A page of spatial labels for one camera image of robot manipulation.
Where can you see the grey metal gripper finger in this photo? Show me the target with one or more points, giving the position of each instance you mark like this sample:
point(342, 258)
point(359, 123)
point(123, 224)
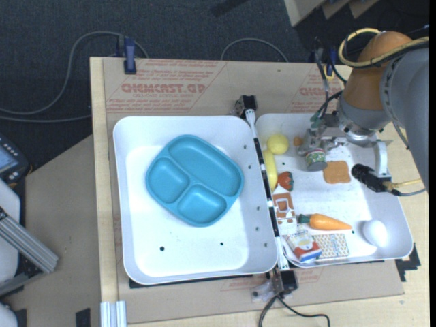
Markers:
point(335, 145)
point(305, 145)

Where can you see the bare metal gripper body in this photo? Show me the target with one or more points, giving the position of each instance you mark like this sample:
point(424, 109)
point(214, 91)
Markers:
point(335, 131)

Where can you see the green and white can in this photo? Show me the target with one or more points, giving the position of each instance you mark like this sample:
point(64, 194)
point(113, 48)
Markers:
point(315, 160)

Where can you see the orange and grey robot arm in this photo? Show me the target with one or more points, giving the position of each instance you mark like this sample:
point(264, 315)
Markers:
point(405, 90)

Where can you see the small orange ball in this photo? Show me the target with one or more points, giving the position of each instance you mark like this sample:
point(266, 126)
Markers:
point(298, 141)

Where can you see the orange toast slice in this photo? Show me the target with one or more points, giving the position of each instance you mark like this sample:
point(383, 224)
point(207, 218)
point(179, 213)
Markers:
point(336, 172)

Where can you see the yellow lemon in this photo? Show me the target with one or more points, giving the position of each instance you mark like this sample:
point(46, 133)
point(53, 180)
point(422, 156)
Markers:
point(277, 144)

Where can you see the red strawberry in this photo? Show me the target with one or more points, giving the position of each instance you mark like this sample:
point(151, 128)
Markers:
point(286, 181)

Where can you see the yellow banana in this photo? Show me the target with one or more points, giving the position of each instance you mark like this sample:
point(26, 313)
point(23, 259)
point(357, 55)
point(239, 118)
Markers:
point(270, 169)

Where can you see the thin black and white rod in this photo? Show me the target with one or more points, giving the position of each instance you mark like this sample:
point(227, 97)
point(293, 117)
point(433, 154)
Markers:
point(260, 155)

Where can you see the white plastic tray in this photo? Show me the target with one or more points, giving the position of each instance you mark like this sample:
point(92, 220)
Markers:
point(190, 250)
point(334, 203)

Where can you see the brown and white carton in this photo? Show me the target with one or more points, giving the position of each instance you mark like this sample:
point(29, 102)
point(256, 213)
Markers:
point(283, 210)

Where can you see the orange carrot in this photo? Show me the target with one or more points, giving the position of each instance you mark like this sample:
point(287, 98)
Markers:
point(323, 221)

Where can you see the white egg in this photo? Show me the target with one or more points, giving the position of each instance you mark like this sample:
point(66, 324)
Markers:
point(374, 233)

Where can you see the orange patterned packet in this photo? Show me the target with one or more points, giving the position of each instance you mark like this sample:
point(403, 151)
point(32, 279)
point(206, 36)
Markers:
point(334, 245)

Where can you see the red and white carton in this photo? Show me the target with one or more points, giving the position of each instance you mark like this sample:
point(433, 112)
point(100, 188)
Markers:
point(303, 247)

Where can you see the blue divided plate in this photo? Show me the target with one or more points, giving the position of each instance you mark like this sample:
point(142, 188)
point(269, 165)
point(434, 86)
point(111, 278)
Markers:
point(194, 179)

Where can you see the brown cardboard board red print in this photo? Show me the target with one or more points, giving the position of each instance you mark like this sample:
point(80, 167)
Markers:
point(170, 90)

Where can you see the black cylinder on white bracket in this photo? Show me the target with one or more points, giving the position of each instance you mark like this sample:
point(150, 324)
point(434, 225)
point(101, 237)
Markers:
point(369, 177)

